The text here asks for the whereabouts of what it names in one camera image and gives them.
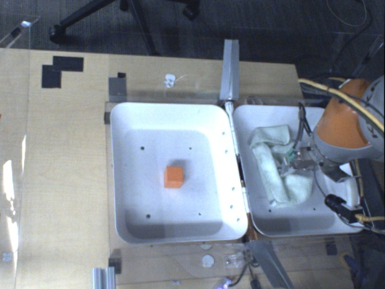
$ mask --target white towel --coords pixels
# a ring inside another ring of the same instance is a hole
[[[291,149],[290,133],[287,125],[257,128],[250,147],[257,161],[259,175],[269,204],[272,207],[290,207],[300,204],[312,193],[313,178],[293,170],[282,179],[277,164],[281,164]]]

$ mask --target metal bracket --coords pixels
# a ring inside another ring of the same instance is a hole
[[[92,269],[92,289],[116,289],[115,268]]]
[[[239,98],[239,42],[225,40],[223,49],[222,82],[219,99],[236,101]]]

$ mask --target orange cube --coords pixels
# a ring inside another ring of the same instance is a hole
[[[183,167],[167,166],[164,171],[165,188],[181,188],[183,184]]]

